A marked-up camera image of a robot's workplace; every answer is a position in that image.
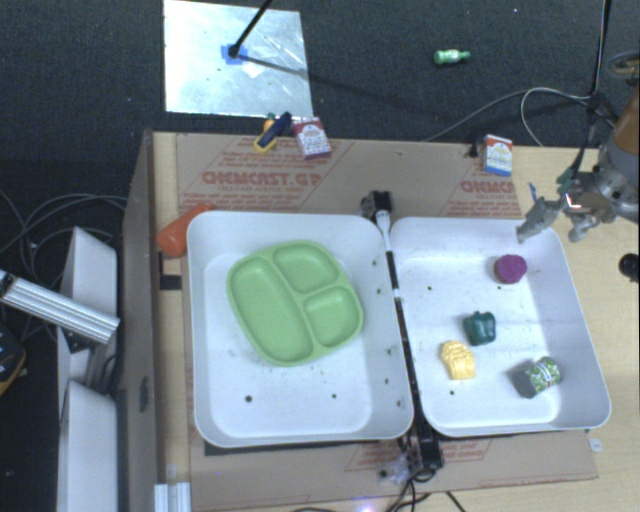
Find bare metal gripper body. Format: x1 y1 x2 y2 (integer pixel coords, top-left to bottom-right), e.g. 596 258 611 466
561 172 640 224

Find purple toy grapes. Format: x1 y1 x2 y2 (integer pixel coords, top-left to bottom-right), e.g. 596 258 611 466
493 253 529 286

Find red and white carton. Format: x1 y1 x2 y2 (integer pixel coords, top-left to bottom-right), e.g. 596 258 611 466
290 116 333 161
481 133 514 178

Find dark green toy pepper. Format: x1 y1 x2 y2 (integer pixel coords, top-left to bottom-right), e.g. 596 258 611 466
461 310 498 347

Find small can, green label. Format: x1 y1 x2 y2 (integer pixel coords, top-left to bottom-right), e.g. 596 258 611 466
508 355 563 400

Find thin black and white rod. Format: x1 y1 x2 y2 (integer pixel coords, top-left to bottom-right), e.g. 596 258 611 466
376 210 428 437

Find yellow toy fries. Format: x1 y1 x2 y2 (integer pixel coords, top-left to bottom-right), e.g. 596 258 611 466
438 339 477 381

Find small green bottle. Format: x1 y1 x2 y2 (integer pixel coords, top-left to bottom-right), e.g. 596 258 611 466
432 48 472 66

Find white plastic tray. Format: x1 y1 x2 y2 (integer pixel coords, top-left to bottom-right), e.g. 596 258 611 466
185 209 416 449
388 215 613 439

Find brown cardboard board, red print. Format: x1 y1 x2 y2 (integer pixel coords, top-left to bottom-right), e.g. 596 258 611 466
174 131 600 490

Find green divided plate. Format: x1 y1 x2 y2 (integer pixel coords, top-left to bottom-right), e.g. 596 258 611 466
225 239 365 368

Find orange toy bottle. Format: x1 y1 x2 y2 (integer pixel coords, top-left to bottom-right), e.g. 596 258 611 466
155 201 217 259

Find black cylinder on white bracket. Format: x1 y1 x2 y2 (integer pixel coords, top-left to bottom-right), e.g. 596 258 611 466
618 252 640 282

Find black block with thin wires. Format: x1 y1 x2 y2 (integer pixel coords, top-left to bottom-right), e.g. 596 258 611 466
360 189 397 219
415 423 445 472

